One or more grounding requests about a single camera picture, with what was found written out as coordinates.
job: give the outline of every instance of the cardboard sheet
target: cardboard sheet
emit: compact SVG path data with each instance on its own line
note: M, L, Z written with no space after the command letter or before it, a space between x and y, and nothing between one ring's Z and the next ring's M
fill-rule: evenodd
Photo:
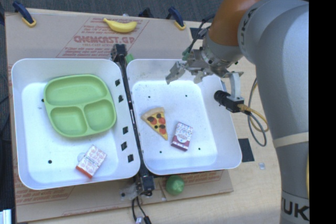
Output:
M128 53L135 58L179 59L182 51L191 42L188 23L187 28L181 31L176 28L173 20L28 10L37 21L34 28L27 27L20 14L6 14L17 222L131 206L131 201L120 196L120 189L132 184L132 179L47 190L32 190L22 184L16 159L11 68L16 61L23 58L109 59L111 49L117 43L126 44ZM129 34L115 33L102 21L105 17L120 22L136 20L138 26ZM165 191L167 177L160 177L155 179L156 189L153 195L150 198L142 197L142 202L151 204L233 191L227 170L181 176L185 180L185 190L182 194L169 195Z

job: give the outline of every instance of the white tray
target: white tray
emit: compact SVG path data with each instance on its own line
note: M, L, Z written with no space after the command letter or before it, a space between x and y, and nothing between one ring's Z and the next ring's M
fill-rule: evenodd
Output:
M54 130L42 102L43 90L49 80L71 74L93 74L107 84L117 112L117 121L111 129L80 138L67 138ZM12 83L18 173L28 188L48 189L124 179L139 171L139 152L122 75L113 61L23 59L13 65ZM89 179L75 167L78 156L92 144L106 152L107 157Z
M146 167L154 174L204 172L231 169L242 161L231 114L214 100L222 90L217 76L194 84L188 71L166 84L165 76L176 60L133 60L127 66L133 107L140 133ZM168 141L140 117L151 108L165 109ZM184 152L170 145L178 122L193 128L189 149Z

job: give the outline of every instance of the blue clamp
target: blue clamp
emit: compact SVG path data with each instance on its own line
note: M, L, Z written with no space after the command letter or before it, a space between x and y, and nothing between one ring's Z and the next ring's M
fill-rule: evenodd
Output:
M183 19L181 14L178 12L178 10L176 8L174 8L173 6L171 6L169 9L169 14L167 15L166 19L170 19L170 17L172 17L172 15L174 16L175 19L175 26L179 29L179 30L184 30L185 29L185 24L183 23Z
M26 9L24 5L22 5L18 0L13 2L13 7L16 12L20 12L22 17L22 21L28 25L29 27L34 27L36 25L36 21L32 18L29 11Z

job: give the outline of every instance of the cable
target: cable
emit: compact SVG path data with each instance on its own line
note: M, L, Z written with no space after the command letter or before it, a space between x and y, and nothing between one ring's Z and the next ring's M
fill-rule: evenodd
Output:
M197 32L196 32L196 35L195 35L193 41L191 42L191 44L189 45L189 47L187 47L187 49L183 52L183 56L188 55L188 54L191 52L191 50L192 50L192 48L193 48L195 42L196 42L197 39L200 37L200 30L202 29L202 26L203 26L207 21L209 21L210 19L212 19L212 18L214 18L214 17L215 17L215 14L210 14L210 15L206 16L204 19L202 19L202 22L201 22L200 26L198 27L198 30L197 30Z
M3 153L3 147L2 147L2 140L0 139L0 183L2 185L3 180L3 167L4 167L4 153Z
M8 87L8 80L7 80L7 78L6 78L3 74L1 74L1 77L4 79L4 81L6 82L7 87ZM7 99L9 99L9 96L8 96L8 95L5 96L5 97L3 97L3 98L0 100L0 104L2 104L3 102L5 102ZM7 123L8 123L8 121L9 121L9 115L10 115L10 113L8 113L7 118L6 118L5 122L3 123L3 126L0 127L0 135L1 135L1 136L0 136L0 139L3 140L3 141L6 141L6 142L10 142L10 140L5 140L5 139L3 139L3 138L2 138L2 133L3 133L3 130L5 129L5 127L6 127Z
M269 130L267 120L266 120L265 117L262 116L259 112L253 110L253 109L250 107L250 106L251 106L251 101L252 101L253 92L254 92L254 90L255 90L256 88L257 88L257 78L254 80L253 85L252 85L252 89L251 89L250 97L249 97L249 100L248 100L248 106L247 106L247 105L244 105L244 104L239 104L239 105L237 105L237 106L239 107L239 109L240 109L244 114L247 115L248 126L249 126L249 129L250 129L250 131L251 131L251 134L252 134L254 140L257 142L257 144L259 144L260 146L263 146L263 147L264 147L264 146L266 146L266 144L267 144L266 132ZM255 113L256 115L258 115L258 116L259 116L259 117L266 123L266 125L267 125L266 130L264 130L264 128L262 127L261 123L257 120L257 118L256 118L252 113ZM251 121L251 117L252 117L253 120L255 120L255 121L257 122L257 124L259 125L260 128L258 128L258 127L255 126L255 124L253 123L253 121ZM251 124L253 125L253 127L254 127L257 131L262 132L262 135L263 135L263 137L264 137L264 141L265 141L264 144L261 144L261 143L257 140L257 138L256 138L256 136L255 136L255 134L254 134L254 132L253 132L253 130L252 130Z
M137 217L136 217L135 212L134 212L134 202L135 202L135 200L136 200L136 203L138 204L141 212L143 213L143 220L145 221L145 224L151 224L151 220L149 219L149 217L146 215L146 213L143 211L142 207L140 206L138 196L132 200L132 213L133 213L134 221L135 222L137 221Z
M259 117L266 123L266 125L267 125L266 130L261 130L261 129L259 129L256 125L254 125L253 121L250 120L250 121L251 121L251 124L253 125L253 127L254 127L257 131L260 131L260 132L262 132L262 131L267 132L267 131L269 130L267 120L266 120L265 117L264 117L263 115L261 115L258 111L255 111L254 109L252 109L252 108L250 108L249 106L244 105L244 104L238 104L237 106L240 108L240 110L241 110L242 112L243 112L243 111L249 111L249 112L251 112L251 113L255 113L257 116L259 116Z

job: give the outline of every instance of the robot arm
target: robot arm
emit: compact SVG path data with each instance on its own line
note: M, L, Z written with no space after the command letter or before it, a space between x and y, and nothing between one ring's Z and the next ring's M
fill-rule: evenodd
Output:
M227 68L242 56L256 66L260 99L280 167L281 224L310 222L308 31L306 1L224 0L202 47L191 50L186 61L177 62L166 77L170 83L188 70L195 75L195 83L215 74L230 77L235 85L239 77Z

